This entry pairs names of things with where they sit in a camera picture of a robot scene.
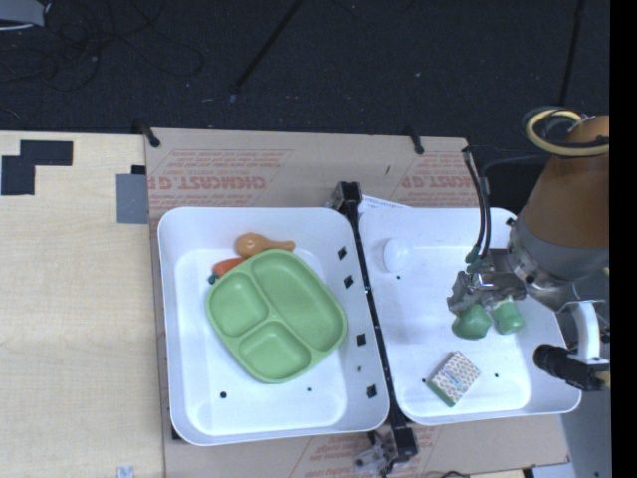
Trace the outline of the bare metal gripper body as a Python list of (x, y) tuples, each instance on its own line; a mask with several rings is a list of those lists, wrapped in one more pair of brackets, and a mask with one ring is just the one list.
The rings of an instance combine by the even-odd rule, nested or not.
[(480, 300), (489, 304), (496, 291), (525, 290), (554, 312), (560, 312), (573, 301), (573, 283), (555, 276), (526, 252), (491, 249), (474, 275)]

